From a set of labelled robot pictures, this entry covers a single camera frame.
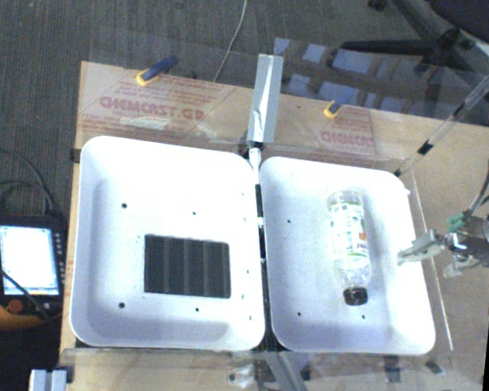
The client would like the white plastic tray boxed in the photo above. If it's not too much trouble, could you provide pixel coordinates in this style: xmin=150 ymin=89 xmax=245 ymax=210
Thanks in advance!
xmin=58 ymin=131 xmax=287 ymax=367
xmin=238 ymin=153 xmax=456 ymax=369

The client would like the black ribbed rectangular pad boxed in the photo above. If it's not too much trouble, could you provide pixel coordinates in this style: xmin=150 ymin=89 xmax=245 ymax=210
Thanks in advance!
xmin=138 ymin=233 xmax=238 ymax=304

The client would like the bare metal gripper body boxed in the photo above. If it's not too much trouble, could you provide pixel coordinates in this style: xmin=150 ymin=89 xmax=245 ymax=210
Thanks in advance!
xmin=450 ymin=187 xmax=489 ymax=269

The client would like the brown cardboard board red print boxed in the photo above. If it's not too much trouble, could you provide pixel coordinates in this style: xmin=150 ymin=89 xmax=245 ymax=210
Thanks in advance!
xmin=43 ymin=60 xmax=489 ymax=391

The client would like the clear plastic bottle black cap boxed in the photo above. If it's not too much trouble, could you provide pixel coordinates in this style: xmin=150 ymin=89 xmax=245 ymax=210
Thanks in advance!
xmin=314 ymin=185 xmax=383 ymax=309

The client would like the black office chair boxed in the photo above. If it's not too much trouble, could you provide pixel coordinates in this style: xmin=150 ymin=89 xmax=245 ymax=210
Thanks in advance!
xmin=330 ymin=0 xmax=489 ymax=128

